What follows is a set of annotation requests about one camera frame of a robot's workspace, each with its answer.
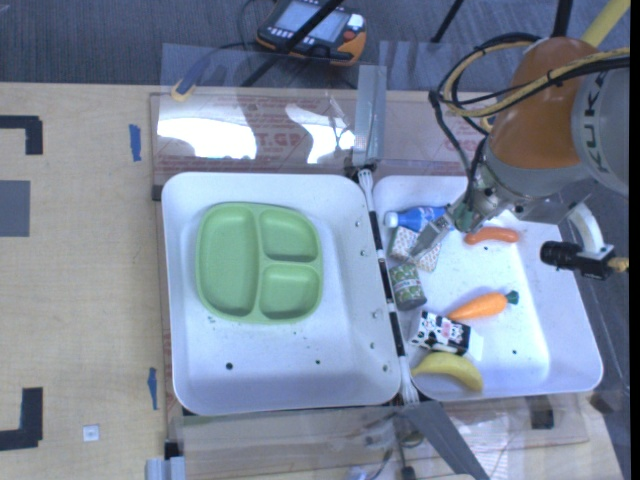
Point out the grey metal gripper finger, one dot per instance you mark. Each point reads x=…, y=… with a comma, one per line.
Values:
x=431, y=235

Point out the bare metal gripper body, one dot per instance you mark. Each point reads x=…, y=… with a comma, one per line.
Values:
x=487, y=202

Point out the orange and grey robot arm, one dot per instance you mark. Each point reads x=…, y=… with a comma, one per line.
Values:
x=540, y=123

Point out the blue bottle white cap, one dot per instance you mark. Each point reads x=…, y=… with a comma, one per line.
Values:
x=417, y=216

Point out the patterned snack packet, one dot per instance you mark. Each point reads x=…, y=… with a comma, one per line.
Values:
x=402, y=243

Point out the orange sausage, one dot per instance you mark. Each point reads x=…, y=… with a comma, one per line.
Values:
x=492, y=235

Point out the green can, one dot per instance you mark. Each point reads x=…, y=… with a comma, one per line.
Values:
x=407, y=288

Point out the orange carrot green top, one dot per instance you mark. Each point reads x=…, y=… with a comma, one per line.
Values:
x=477, y=307

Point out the cow print milk carton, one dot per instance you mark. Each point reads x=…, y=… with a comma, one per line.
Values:
x=442, y=333

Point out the white plastic tray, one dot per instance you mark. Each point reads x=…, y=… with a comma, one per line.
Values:
x=280, y=358
x=525, y=318

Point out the yellow banana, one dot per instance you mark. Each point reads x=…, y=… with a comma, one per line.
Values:
x=452, y=367

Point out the green divided plate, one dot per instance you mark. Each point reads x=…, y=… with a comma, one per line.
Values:
x=227, y=263

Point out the black cylinder on white bracket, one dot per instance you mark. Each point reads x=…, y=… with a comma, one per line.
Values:
x=575, y=258

